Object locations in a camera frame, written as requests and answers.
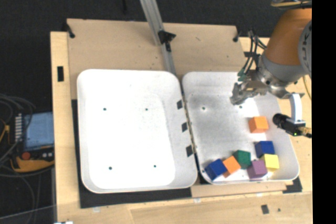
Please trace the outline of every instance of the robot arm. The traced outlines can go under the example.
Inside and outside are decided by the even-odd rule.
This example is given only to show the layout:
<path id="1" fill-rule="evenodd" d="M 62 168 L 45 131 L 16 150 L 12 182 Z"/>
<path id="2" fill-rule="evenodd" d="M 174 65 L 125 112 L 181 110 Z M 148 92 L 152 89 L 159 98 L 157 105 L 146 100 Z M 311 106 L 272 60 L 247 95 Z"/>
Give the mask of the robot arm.
<path id="1" fill-rule="evenodd" d="M 298 118 L 302 110 L 300 98 L 304 93 L 290 93 L 286 90 L 288 85 L 307 74 L 311 78 L 312 9 L 303 8 L 302 3 L 307 2 L 299 3 L 301 5 L 295 5 L 295 8 L 286 10 L 281 16 L 262 55 L 255 53 L 258 37 L 249 32 L 250 57 L 254 57 L 256 68 L 242 68 L 230 100 L 233 105 L 242 104 L 247 98 L 265 95 L 267 92 L 280 99 L 290 99 L 292 116 L 277 114 L 273 122 L 291 135 L 311 137 L 310 129 Z"/>

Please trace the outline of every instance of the cube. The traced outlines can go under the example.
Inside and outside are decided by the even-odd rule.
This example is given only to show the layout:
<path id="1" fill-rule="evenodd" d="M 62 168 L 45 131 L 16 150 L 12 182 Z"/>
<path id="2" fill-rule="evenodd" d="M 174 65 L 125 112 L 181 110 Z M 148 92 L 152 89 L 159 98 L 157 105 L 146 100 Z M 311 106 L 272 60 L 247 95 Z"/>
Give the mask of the cube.
<path id="1" fill-rule="evenodd" d="M 251 152 L 237 150 L 233 156 L 236 158 L 242 169 L 251 165 Z"/>
<path id="2" fill-rule="evenodd" d="M 268 171 L 263 159 L 252 161 L 251 166 L 247 168 L 247 174 L 250 179 L 260 178 L 267 175 Z"/>
<path id="3" fill-rule="evenodd" d="M 257 157 L 260 158 L 264 154 L 275 154 L 272 141 L 260 141 L 255 144 Z"/>
<path id="4" fill-rule="evenodd" d="M 216 179 L 218 176 L 227 171 L 221 159 L 217 159 L 214 162 L 210 163 L 204 170 L 211 180 Z"/>
<path id="5" fill-rule="evenodd" d="M 274 172 L 279 169 L 279 158 L 275 154 L 264 154 L 260 159 L 265 161 L 267 171 Z"/>
<path id="6" fill-rule="evenodd" d="M 223 164 L 227 169 L 227 171 L 224 173 L 224 177 L 228 177 L 229 175 L 233 174 L 235 171 L 241 168 L 239 162 L 236 160 L 234 156 L 231 156 L 226 160 L 224 160 Z"/>
<path id="7" fill-rule="evenodd" d="M 248 121 L 251 133 L 263 133 L 268 130 L 268 122 L 265 116 L 253 117 Z"/>

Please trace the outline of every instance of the white tray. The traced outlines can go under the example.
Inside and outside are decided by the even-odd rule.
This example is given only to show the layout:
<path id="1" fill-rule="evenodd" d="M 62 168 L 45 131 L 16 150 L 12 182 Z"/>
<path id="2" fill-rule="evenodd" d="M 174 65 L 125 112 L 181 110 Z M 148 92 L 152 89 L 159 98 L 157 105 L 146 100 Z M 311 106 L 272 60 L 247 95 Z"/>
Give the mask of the white tray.
<path id="1" fill-rule="evenodd" d="M 299 163 L 290 137 L 272 122 L 273 116 L 281 112 L 276 97 L 267 93 L 249 98 L 242 105 L 232 105 L 229 98 L 236 81 L 236 72 L 190 72 L 183 77 L 186 107 L 202 176 L 215 185 L 295 179 L 299 175 Z M 269 130 L 250 133 L 248 120 L 260 115 L 266 116 Z M 254 143 L 263 140 L 273 141 L 278 155 L 280 168 L 274 173 L 250 180 L 247 171 L 240 169 L 212 182 L 204 172 L 209 163 L 218 158 L 224 160 L 236 150 L 249 151 L 252 160 L 257 159 Z"/>
<path id="2" fill-rule="evenodd" d="M 81 177 L 90 191 L 178 189 L 195 183 L 176 76 L 90 69 L 78 76 L 77 91 Z"/>

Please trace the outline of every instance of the blue cube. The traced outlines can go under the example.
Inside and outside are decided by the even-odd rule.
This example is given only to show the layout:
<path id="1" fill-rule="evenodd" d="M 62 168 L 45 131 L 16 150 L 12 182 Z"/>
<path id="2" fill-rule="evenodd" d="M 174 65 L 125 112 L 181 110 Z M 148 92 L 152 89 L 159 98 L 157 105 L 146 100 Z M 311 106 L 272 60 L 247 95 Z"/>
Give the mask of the blue cube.
<path id="1" fill-rule="evenodd" d="M 264 154 L 275 154 L 272 141 L 260 141 L 255 144 L 257 157 L 260 158 Z"/>
<path id="2" fill-rule="evenodd" d="M 225 173 L 227 171 L 227 168 L 221 161 L 221 159 L 217 159 L 214 162 L 210 163 L 206 168 L 205 168 L 206 173 L 210 177 L 211 180 L 214 180 L 221 174 Z"/>

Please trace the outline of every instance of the black mat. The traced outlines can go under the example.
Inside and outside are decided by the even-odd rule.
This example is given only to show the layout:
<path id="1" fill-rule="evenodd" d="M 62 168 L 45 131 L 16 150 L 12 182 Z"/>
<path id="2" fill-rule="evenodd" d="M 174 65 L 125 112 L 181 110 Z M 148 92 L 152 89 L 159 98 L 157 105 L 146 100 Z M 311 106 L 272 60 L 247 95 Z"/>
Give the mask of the black mat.
<path id="1" fill-rule="evenodd" d="M 73 133 L 75 135 L 76 161 L 78 171 L 78 185 L 80 196 L 80 207 L 96 207 L 116 204 L 129 204 L 135 202 L 149 202 L 161 200 L 175 200 L 180 198 L 190 198 L 191 189 L 172 189 L 172 190 L 155 190 L 155 191 L 137 191 L 131 193 L 115 194 L 96 194 L 89 191 L 81 181 L 80 161 L 79 161 L 79 140 L 78 140 L 78 117 L 77 117 L 77 100 L 71 101 L 73 117 Z"/>

